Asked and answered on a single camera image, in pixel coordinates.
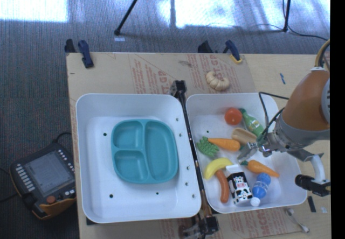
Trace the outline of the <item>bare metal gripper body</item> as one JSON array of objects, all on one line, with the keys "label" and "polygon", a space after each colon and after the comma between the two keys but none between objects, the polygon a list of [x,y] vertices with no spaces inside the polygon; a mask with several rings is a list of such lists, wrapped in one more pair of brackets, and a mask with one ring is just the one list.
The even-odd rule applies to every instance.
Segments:
[{"label": "bare metal gripper body", "polygon": [[286,152],[290,148],[287,138],[276,131],[260,135],[257,138],[257,145],[264,157],[271,156],[273,152]]}]

